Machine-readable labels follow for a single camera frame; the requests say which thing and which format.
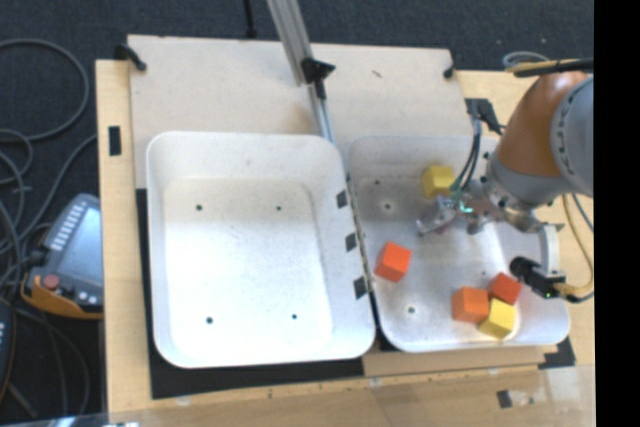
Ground orange cube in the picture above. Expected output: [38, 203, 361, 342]
[450, 285, 491, 324]
[373, 241, 414, 284]

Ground red cube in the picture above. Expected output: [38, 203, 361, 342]
[487, 271, 523, 307]

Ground pale flat board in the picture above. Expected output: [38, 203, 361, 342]
[126, 33, 477, 191]

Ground black cylinder on white bracket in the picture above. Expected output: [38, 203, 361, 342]
[508, 223, 569, 300]

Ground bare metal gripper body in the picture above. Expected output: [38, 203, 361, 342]
[435, 184, 549, 234]

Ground yellow cube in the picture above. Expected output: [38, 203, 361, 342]
[477, 297, 518, 341]
[420, 164, 457, 201]

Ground white plastic tray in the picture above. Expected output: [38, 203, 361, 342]
[345, 134, 572, 354]
[145, 130, 378, 371]

